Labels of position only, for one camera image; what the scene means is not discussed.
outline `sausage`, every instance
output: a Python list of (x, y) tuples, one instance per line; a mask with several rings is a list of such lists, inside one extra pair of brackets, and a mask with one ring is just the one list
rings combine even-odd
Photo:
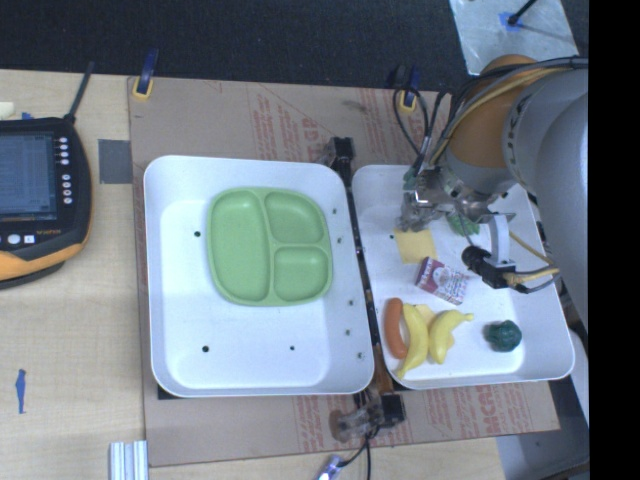
[(400, 334), (400, 318), (402, 317), (402, 301), (394, 297), (387, 301), (384, 315), (384, 335), (391, 355), (397, 359), (407, 357), (407, 345)]

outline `table surface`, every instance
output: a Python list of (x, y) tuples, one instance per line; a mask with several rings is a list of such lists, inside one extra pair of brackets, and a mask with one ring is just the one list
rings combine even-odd
[[(0, 101), (18, 116), (62, 117), (81, 78), (0, 70)], [(100, 184), (97, 172), (99, 140), (129, 140), (127, 77), (93, 75), (76, 116), (93, 167), (91, 238), (57, 273), (0, 291), (0, 478), (104, 480), (109, 444), (145, 439), (132, 186)], [(149, 478), (315, 478), (328, 457), (150, 468)], [(494, 438), (375, 448), (371, 457), (373, 479), (504, 478)], [(365, 454), (340, 474), (365, 477)]]

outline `banana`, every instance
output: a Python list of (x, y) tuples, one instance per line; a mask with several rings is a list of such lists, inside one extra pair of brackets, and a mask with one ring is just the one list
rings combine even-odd
[(409, 330), (409, 349), (402, 365), (396, 371), (399, 379), (411, 369), (427, 360), (429, 353), (429, 328), (420, 311), (413, 304), (402, 305), (402, 316)]
[(452, 343), (453, 330), (467, 320), (473, 320), (473, 313), (461, 313), (457, 309), (448, 309), (438, 313), (429, 332), (429, 353), (436, 363), (444, 363)]

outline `yellow block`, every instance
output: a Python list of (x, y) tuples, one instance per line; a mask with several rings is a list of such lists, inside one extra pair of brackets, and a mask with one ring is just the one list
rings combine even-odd
[(427, 256), (437, 259), (436, 246), (429, 229), (422, 231), (393, 230), (402, 263), (420, 263)]

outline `green plate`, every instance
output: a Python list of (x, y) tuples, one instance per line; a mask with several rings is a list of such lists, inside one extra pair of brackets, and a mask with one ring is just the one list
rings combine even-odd
[(299, 192), (242, 187), (218, 194), (207, 215), (207, 252), (216, 288), (237, 304), (302, 304), (331, 286), (324, 214)]

